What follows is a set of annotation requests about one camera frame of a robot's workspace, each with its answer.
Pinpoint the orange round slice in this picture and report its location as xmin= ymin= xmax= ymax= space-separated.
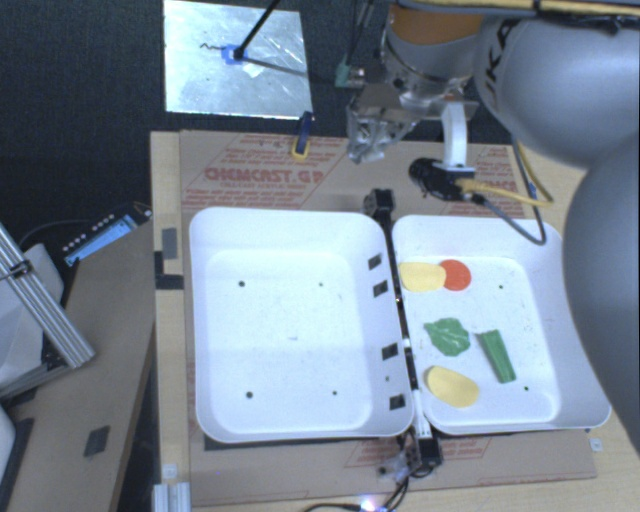
xmin=438 ymin=259 xmax=473 ymax=292

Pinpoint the yellow oval slice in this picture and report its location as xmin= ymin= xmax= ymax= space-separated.
xmin=398 ymin=261 xmax=448 ymax=293
xmin=423 ymin=365 xmax=481 ymax=410

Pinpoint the green lettuce leaf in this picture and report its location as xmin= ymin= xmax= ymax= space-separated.
xmin=423 ymin=317 xmax=472 ymax=358

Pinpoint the black cylinder on white bracket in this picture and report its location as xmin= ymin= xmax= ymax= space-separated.
xmin=408 ymin=102 xmax=477 ymax=202

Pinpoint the brown cardboard board red print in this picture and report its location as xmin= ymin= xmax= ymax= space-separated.
xmin=177 ymin=129 xmax=599 ymax=509

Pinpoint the thin black and white rod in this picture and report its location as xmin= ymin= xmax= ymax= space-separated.
xmin=379 ymin=212 xmax=432 ymax=441

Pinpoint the white plastic tray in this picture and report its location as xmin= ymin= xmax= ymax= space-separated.
xmin=391 ymin=214 xmax=613 ymax=436
xmin=187 ymin=206 xmax=416 ymax=444

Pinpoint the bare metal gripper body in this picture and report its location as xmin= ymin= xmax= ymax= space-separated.
xmin=346 ymin=74 xmax=481 ymax=135

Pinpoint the green flat strip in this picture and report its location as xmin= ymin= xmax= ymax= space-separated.
xmin=474 ymin=329 xmax=517 ymax=385

